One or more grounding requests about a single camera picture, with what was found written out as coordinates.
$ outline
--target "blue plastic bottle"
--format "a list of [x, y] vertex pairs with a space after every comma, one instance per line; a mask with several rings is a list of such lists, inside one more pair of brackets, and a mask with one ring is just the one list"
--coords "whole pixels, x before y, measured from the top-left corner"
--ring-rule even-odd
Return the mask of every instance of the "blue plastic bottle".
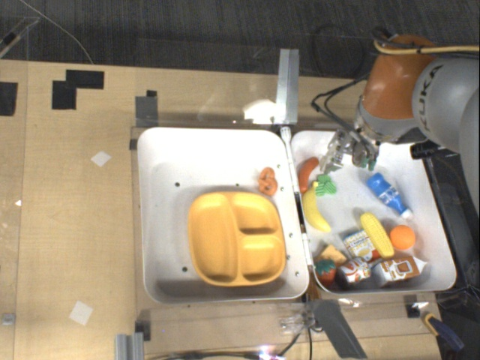
[[370, 177], [367, 186], [383, 204], [397, 211], [402, 218], [410, 219], [413, 216], [412, 211], [402, 203], [398, 190], [386, 181], [381, 173], [375, 173]]

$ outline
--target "orange fruit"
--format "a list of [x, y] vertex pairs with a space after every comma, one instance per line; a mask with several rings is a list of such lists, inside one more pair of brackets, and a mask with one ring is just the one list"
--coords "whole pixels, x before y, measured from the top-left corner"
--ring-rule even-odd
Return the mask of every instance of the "orange fruit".
[[390, 232], [391, 244], [400, 250], [413, 247], [415, 244], [415, 233], [413, 229], [406, 225], [397, 225]]

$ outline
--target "soda can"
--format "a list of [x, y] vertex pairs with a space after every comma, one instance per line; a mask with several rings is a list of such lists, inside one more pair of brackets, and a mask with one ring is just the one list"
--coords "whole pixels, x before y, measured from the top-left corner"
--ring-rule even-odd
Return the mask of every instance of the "soda can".
[[370, 266], [363, 257], [356, 257], [343, 264], [337, 270], [337, 280], [340, 286], [348, 288], [371, 276]]

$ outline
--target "white tray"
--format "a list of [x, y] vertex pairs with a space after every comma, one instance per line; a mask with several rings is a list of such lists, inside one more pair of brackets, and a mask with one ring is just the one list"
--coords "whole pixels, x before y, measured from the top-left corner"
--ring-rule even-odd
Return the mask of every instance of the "white tray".
[[[266, 130], [152, 128], [139, 138], [138, 162], [144, 282], [156, 302], [294, 299], [305, 292], [309, 276], [299, 216], [286, 150], [278, 136]], [[209, 285], [191, 262], [191, 203], [215, 191], [259, 194], [257, 179], [265, 167], [275, 170], [278, 181], [271, 201], [283, 227], [286, 267], [265, 285]]]
[[[308, 158], [319, 157], [327, 150], [333, 132], [303, 131], [292, 138], [292, 153], [295, 167]], [[388, 293], [447, 290], [455, 283], [456, 271], [449, 243], [432, 194], [428, 177], [421, 160], [412, 160], [409, 145], [380, 146], [379, 159], [375, 172], [380, 172], [394, 185], [402, 200], [415, 215], [411, 221], [405, 221], [394, 210], [383, 205], [370, 191], [365, 182], [373, 175], [367, 169], [352, 165], [351, 157], [345, 155], [344, 168], [331, 173], [332, 181], [337, 185], [334, 196], [317, 198], [319, 210], [330, 223], [330, 233], [320, 232], [306, 223], [310, 238], [310, 249], [315, 257], [327, 244], [333, 244], [344, 253], [347, 250], [342, 242], [345, 233], [361, 229], [359, 218], [362, 212], [372, 212], [383, 226], [389, 230], [398, 224], [410, 225], [415, 231], [417, 242], [412, 252], [419, 259], [427, 261], [423, 273], [403, 283], [395, 283], [388, 288], [378, 289], [372, 280], [364, 280], [348, 292], [333, 288], [334, 293]], [[315, 169], [310, 180], [320, 174]]]

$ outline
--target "orange divided plate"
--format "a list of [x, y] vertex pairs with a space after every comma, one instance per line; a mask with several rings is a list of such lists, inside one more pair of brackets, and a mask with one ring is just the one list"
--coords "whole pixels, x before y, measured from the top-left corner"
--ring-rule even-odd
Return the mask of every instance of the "orange divided plate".
[[284, 234], [275, 206], [248, 192], [197, 197], [188, 214], [193, 266], [206, 282], [244, 287], [275, 280], [285, 267]]

